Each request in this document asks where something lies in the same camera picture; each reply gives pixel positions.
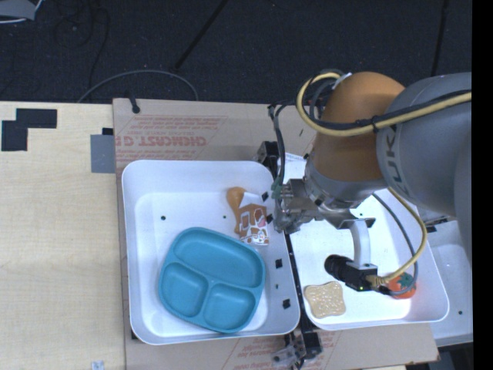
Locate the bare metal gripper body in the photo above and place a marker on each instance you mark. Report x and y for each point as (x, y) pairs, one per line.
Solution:
(298, 202)

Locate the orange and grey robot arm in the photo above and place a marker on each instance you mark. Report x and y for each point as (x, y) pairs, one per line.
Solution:
(358, 129)

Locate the brown and white carton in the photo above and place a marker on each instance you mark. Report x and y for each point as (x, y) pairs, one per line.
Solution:
(254, 222)

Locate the orange toy drumstick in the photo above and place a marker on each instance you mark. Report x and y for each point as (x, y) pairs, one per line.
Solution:
(235, 200)

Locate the tan toast slice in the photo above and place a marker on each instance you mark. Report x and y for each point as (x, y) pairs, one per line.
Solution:
(325, 300)

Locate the blue divided plate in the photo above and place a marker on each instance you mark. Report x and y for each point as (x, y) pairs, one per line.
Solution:
(212, 276)

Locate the white plastic tray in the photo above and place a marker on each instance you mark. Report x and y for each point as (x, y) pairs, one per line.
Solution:
(385, 307)
(154, 245)

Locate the red toy tomato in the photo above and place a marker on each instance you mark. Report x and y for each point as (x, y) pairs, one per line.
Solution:
(404, 287)

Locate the brown cardboard board red print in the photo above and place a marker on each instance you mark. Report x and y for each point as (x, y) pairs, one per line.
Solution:
(169, 129)

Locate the black cylinder on white bracket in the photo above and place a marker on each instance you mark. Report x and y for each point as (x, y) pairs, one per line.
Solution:
(351, 272)

